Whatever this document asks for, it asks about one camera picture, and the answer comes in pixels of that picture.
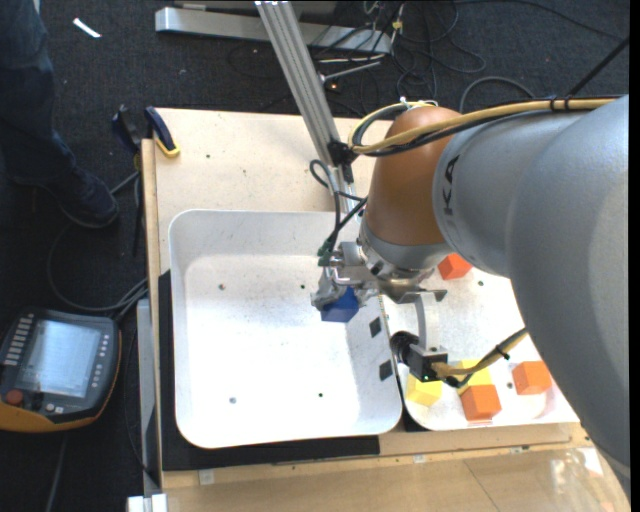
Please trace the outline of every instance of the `yellow block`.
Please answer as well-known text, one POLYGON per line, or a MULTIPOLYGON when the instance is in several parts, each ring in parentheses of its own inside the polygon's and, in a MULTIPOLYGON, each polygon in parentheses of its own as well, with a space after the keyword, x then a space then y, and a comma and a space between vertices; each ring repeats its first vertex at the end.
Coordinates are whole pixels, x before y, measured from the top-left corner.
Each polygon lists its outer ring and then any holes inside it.
POLYGON ((420 382, 409 374, 405 399, 422 405, 433 405, 442 396, 442 381, 420 382))
MULTIPOLYGON (((474 367, 479 362, 480 359, 463 359, 462 361, 459 361, 458 364, 456 364, 456 368, 464 368, 466 370, 467 368, 474 367)), ((462 380, 464 379, 464 377, 464 375, 456 375, 456 378, 458 380, 462 380)), ((469 379, 469 382, 467 382, 461 388, 458 388, 458 395, 462 395, 462 393, 464 393, 469 386, 481 386, 487 384, 493 384, 488 367, 474 373, 473 377, 469 379)))

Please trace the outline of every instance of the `yellow cable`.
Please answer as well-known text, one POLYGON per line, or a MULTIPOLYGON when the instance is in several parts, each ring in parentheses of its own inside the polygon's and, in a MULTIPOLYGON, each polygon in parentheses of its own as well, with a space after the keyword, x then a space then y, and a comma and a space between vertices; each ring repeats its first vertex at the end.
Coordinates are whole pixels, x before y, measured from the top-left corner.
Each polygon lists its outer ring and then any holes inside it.
POLYGON ((347 139, 347 145, 351 148, 359 147, 359 146, 353 145, 353 135, 356 132, 356 130, 360 126, 362 126, 364 123, 366 123, 369 119, 380 115, 382 112, 386 110, 392 110, 398 107, 406 107, 407 105, 409 107, 433 107, 434 106, 432 103, 426 103, 424 101, 407 101, 406 103, 394 103, 393 105, 387 105, 386 107, 379 108, 378 110, 371 112, 370 114, 360 119, 360 121, 358 121, 358 123, 351 129, 351 133, 349 133, 349 137, 347 139))
MULTIPOLYGON (((382 109, 377 110, 363 118, 354 128, 351 130, 349 134, 348 144, 350 149, 358 154, 367 154, 372 153, 374 151, 388 148, 389 146, 407 144, 411 142, 415 138, 421 135, 427 135, 429 133, 434 133, 439 130, 443 130, 445 128, 451 128, 454 126, 460 126, 466 123, 473 123, 475 121, 480 121, 482 119, 489 119, 491 117, 500 117, 506 115, 520 114, 523 112, 534 112, 534 111, 560 111, 560 110, 595 110, 607 103, 611 103, 615 98, 589 98, 589 99, 558 99, 558 100, 536 100, 536 101, 527 101, 522 103, 512 103, 508 105, 500 105, 498 107, 487 108, 483 110, 477 110, 475 112, 471 112, 469 114, 463 114, 459 117, 454 117, 450 119, 446 119, 444 121, 440 121, 437 123, 428 124, 425 126, 418 126, 416 128, 412 128, 411 130, 407 130, 405 132, 399 133, 392 137, 388 137, 380 142, 376 142, 374 144, 369 145, 353 145, 353 135, 354 132, 367 120, 371 119, 378 112, 383 111, 386 108, 390 108, 392 106, 402 105, 402 103, 396 103, 390 107, 384 107, 382 109)), ((419 103, 416 106, 425 106, 425 103, 419 103)))
POLYGON ((447 363, 433 363, 433 369, 436 371, 436 375, 439 379, 445 379, 453 375, 469 375, 471 373, 479 372, 499 359, 502 359, 504 357, 503 354, 508 354, 513 347, 527 337, 527 334, 526 329, 521 329, 520 331, 512 334, 509 338, 500 343, 500 351, 498 351, 497 348, 494 348, 484 356, 478 364, 471 368, 456 368, 455 366, 448 365, 447 363))

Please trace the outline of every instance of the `orange block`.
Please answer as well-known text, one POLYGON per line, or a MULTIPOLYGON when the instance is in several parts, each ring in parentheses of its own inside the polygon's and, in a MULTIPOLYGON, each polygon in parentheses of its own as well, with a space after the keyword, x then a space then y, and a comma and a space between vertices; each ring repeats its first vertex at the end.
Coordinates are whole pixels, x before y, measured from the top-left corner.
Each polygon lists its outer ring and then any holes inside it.
POLYGON ((438 263, 438 270, 445 281, 462 277, 472 268, 473 265, 471 263, 455 252, 449 254, 438 263))
POLYGON ((502 410, 498 391, 493 384, 469 386, 460 396, 468 421, 486 421, 502 410))
POLYGON ((519 395, 544 393, 551 387, 551 373, 544 361, 524 361, 511 372, 519 395))

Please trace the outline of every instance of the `shoe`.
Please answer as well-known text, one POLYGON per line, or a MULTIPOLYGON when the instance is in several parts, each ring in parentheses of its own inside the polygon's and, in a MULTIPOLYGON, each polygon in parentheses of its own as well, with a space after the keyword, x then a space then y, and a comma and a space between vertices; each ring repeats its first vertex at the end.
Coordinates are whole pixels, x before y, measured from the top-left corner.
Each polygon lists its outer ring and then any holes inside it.
POLYGON ((76 167, 69 176, 41 185, 58 201, 63 213, 86 228, 104 228, 118 216, 118 202, 97 176, 76 167))

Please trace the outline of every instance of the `person's leg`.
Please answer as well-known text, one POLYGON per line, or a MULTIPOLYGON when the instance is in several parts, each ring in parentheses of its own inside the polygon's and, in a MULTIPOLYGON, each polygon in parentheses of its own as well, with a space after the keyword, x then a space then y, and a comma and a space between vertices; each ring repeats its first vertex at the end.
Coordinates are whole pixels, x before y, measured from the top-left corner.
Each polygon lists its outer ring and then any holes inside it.
POLYGON ((80 169, 53 129, 54 82, 47 32, 33 0, 0 0, 0 170, 43 187, 75 222, 102 227, 118 206, 106 185, 80 169))

